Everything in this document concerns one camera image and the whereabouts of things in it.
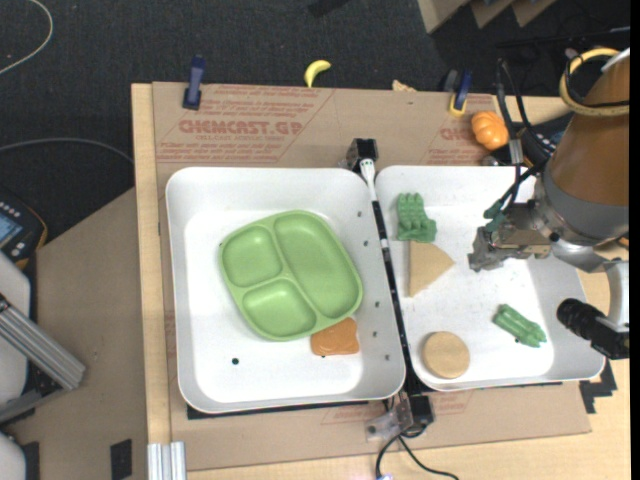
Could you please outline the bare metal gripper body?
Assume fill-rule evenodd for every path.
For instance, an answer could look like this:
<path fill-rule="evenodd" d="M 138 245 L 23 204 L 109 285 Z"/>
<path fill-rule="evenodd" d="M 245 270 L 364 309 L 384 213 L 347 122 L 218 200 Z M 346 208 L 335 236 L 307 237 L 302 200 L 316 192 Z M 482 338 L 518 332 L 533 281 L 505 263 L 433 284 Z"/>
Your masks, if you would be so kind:
<path fill-rule="evenodd" d="M 587 273 L 602 271 L 596 252 L 623 234 L 623 208 L 588 201 L 527 201 L 496 215 L 487 225 L 487 268 L 508 259 L 553 256 Z"/>

